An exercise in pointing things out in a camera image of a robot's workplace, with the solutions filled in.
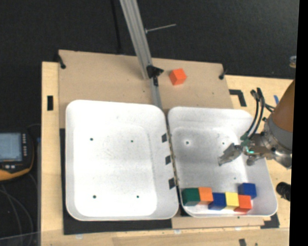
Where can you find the white plastic tray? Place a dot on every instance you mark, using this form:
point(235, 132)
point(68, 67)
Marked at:
point(116, 164)
point(205, 170)

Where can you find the blue cube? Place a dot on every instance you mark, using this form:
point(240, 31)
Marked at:
point(218, 200)
point(248, 189)

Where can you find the yellow cube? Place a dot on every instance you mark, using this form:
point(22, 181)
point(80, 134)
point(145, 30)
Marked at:
point(232, 199)

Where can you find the green cube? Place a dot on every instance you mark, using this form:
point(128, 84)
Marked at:
point(190, 196)

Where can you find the thin black and white rod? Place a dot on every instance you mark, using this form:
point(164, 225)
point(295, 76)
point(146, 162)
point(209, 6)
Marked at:
point(173, 161)

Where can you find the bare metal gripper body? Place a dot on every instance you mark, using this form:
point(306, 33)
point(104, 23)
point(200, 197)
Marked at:
point(266, 149)

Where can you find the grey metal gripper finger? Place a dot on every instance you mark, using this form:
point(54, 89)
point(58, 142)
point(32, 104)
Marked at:
point(228, 154)
point(250, 161)

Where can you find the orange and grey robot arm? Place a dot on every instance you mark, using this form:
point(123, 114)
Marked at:
point(284, 113)

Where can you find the orange cube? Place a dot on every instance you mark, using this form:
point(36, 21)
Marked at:
point(244, 203)
point(206, 194)
point(178, 76)

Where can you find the brown cardboard board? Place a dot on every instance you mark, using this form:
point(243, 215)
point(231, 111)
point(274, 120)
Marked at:
point(107, 79)

